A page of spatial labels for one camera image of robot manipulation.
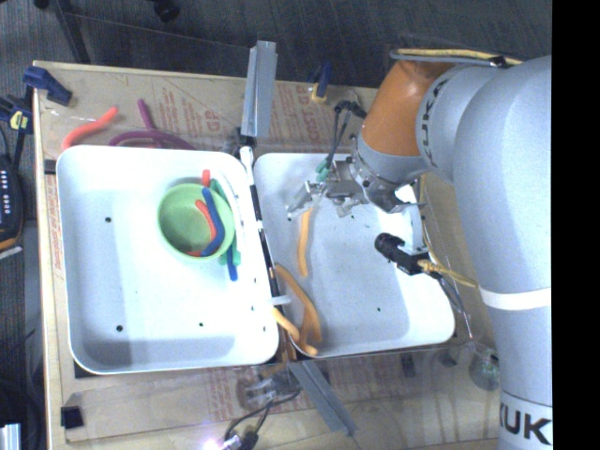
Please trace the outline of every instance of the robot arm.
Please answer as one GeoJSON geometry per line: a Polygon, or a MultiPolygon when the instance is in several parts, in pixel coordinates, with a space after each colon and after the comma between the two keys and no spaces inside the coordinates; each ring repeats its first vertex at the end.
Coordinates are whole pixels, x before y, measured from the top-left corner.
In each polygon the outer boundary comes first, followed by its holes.
{"type": "Polygon", "coordinates": [[[502,450],[552,446],[550,101],[549,56],[510,68],[400,60],[352,156],[289,208],[324,195],[341,216],[359,203],[398,212],[397,188],[421,173],[454,185],[500,360],[502,450]]]}

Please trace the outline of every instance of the dark floor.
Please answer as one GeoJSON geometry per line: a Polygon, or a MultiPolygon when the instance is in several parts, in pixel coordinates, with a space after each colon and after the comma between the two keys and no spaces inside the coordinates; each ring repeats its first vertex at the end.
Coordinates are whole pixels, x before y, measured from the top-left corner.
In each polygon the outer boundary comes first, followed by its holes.
{"type": "MultiPolygon", "coordinates": [[[[264,39],[277,44],[280,80],[303,81],[329,59],[333,83],[377,87],[388,51],[398,45],[464,46],[524,59],[552,51],[552,0],[173,1],[181,13],[168,23],[141,0],[71,3],[98,65],[245,76],[248,48],[264,39]]],[[[23,95],[21,77],[34,59],[75,61],[51,10],[33,0],[0,4],[0,97],[23,95]]],[[[7,136],[12,152],[16,135],[7,136]]],[[[33,161],[29,138],[20,168],[28,219],[36,217],[33,161]]],[[[0,261],[0,378],[24,389],[23,273],[22,254],[0,261]]]]}

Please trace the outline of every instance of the green bowl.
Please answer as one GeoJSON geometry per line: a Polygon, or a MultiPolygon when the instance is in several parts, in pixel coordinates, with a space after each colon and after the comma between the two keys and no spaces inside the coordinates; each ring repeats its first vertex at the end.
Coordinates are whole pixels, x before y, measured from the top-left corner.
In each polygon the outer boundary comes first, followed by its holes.
{"type": "Polygon", "coordinates": [[[158,227],[169,248],[178,256],[191,262],[214,260],[225,253],[235,236],[233,212],[227,202],[215,191],[210,190],[218,215],[223,222],[225,237],[220,247],[208,257],[187,255],[187,251],[204,249],[210,242],[210,230],[203,213],[196,208],[196,201],[205,202],[204,186],[181,184],[171,188],[158,205],[158,227]]]}

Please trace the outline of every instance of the white tray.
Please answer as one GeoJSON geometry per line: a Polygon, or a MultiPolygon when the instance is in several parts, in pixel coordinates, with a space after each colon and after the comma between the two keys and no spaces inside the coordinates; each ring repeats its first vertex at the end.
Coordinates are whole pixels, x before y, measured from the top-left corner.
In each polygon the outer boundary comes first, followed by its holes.
{"type": "MultiPolygon", "coordinates": [[[[375,249],[376,236],[388,232],[401,238],[412,232],[404,214],[388,215],[373,205],[359,205],[353,217],[339,218],[323,198],[310,217],[309,275],[297,266],[300,217],[288,221],[286,204],[324,155],[267,154],[259,157],[254,178],[262,220],[275,263],[295,277],[314,303],[322,323],[318,357],[403,349],[442,343],[454,333],[452,309],[431,277],[409,277],[375,249]]],[[[411,187],[399,198],[414,202],[411,187]]],[[[298,327],[303,307],[289,291],[285,313],[298,327]]]]}
{"type": "Polygon", "coordinates": [[[82,145],[61,155],[57,178],[69,343],[79,365],[110,374],[252,365],[275,354],[268,276],[239,160],[82,145]],[[233,203],[242,255],[235,282],[217,261],[178,260],[159,234],[160,198],[200,182],[204,169],[233,203]]]}

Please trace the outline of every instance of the duct tape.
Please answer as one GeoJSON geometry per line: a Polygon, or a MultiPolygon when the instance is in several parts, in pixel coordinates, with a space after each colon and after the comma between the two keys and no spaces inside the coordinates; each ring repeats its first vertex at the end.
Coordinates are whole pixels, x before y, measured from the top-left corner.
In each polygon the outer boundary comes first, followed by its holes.
{"type": "Polygon", "coordinates": [[[552,305],[551,287],[522,293],[497,293],[479,287],[479,292],[488,307],[500,310],[531,310],[552,305]]]}

